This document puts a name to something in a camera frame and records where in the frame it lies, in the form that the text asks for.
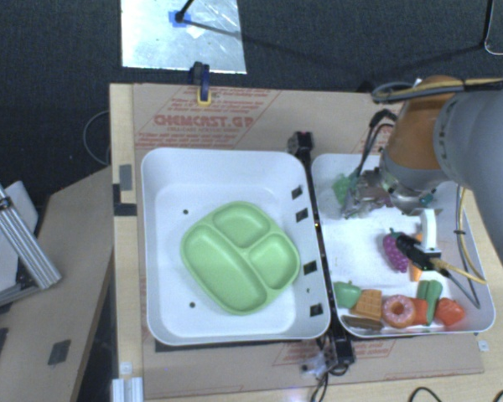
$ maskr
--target waffle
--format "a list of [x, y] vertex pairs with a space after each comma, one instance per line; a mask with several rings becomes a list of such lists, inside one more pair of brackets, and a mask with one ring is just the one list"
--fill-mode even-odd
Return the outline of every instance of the waffle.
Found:
[[360, 299], [350, 309], [356, 316], [368, 317], [372, 320], [381, 319], [382, 291], [367, 289], [361, 292]]

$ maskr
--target cardboard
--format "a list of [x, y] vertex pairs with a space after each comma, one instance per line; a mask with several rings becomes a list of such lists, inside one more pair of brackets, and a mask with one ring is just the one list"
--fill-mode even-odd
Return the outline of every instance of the cardboard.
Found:
[[[199, 107], [193, 86], [135, 85], [132, 89], [145, 399], [315, 386], [315, 378], [303, 375], [301, 365], [318, 352], [315, 341], [160, 351], [145, 322], [139, 181], [145, 154], [155, 147], [282, 151], [295, 131], [314, 134], [315, 157], [358, 152], [369, 120], [383, 108], [368, 95], [353, 93], [212, 88], [212, 94], [212, 105]], [[388, 108], [400, 110], [399, 105]], [[381, 134], [375, 151], [387, 135], [387, 131]], [[356, 363], [332, 384], [484, 370], [472, 334], [365, 340], [356, 342], [354, 349]]]

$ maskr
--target blue tape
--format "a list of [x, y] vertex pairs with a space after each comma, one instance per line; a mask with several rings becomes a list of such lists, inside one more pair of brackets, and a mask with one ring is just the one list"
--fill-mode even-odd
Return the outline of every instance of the blue tape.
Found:
[[190, 14], [188, 12], [185, 12], [184, 13], [184, 18], [183, 18], [183, 21], [186, 21], [186, 22], [182, 22], [182, 23], [178, 23], [177, 21], [175, 21], [175, 15], [178, 13], [179, 11], [178, 10], [173, 10], [173, 11], [170, 11], [168, 12], [168, 17], [169, 17], [169, 22], [176, 28], [184, 28], [186, 27], [186, 22], [189, 22], [191, 23], [192, 22], [192, 17], [190, 16]]

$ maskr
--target toy cucumber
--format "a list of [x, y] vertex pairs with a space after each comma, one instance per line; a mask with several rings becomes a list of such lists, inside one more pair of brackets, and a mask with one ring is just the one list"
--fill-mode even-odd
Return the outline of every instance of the toy cucumber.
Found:
[[417, 287], [417, 297], [427, 301], [427, 326], [430, 326], [436, 310], [436, 302], [442, 294], [442, 283], [437, 280], [421, 280]]

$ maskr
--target purple grapes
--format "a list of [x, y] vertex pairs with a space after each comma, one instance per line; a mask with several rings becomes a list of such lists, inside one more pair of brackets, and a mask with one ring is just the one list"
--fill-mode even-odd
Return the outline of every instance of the purple grapes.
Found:
[[395, 238], [391, 234], [386, 235], [382, 241], [382, 245], [386, 251], [387, 259], [389, 259], [393, 267], [400, 272], [406, 272], [408, 269], [408, 258], [395, 245]]

